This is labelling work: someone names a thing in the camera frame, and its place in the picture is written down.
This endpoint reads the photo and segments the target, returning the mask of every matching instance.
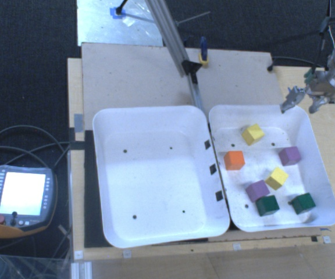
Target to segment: green cube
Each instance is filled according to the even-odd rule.
[[[296,214],[308,212],[312,208],[316,207],[310,193],[296,196],[291,201],[291,204],[293,205]]]
[[[256,208],[258,209],[258,213],[260,216],[267,216],[274,214],[274,212],[278,211],[279,204],[274,195],[264,196],[255,202]]]

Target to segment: orange cube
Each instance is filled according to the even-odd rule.
[[[245,165],[244,155],[242,151],[228,151],[224,156],[226,170],[241,170]]]

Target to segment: yellow cube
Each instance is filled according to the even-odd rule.
[[[262,131],[258,124],[249,126],[242,134],[244,140],[249,146],[254,144],[255,142],[258,142],[264,135],[265,133]]]
[[[283,171],[281,168],[277,167],[273,170],[270,176],[265,180],[268,186],[273,189],[278,190],[288,179],[289,175]]]

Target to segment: blue tape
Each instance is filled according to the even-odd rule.
[[[126,17],[126,12],[124,10],[121,11],[121,15],[117,15],[116,14],[116,8],[117,7],[113,7],[113,8],[109,9],[109,13],[111,14],[111,16],[114,19],[122,19],[122,18]]]
[[[206,38],[204,36],[201,37],[200,48],[201,48],[201,58],[202,58],[202,60],[203,61],[208,60],[208,44],[207,44]]]

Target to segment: purple cube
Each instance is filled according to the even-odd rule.
[[[284,148],[279,153],[279,157],[283,166],[294,165],[301,160],[301,154],[296,146]]]
[[[261,181],[258,181],[258,182],[255,182],[249,185],[245,190],[251,202],[255,202],[259,198],[266,196],[267,194],[270,193],[264,180],[261,180]]]

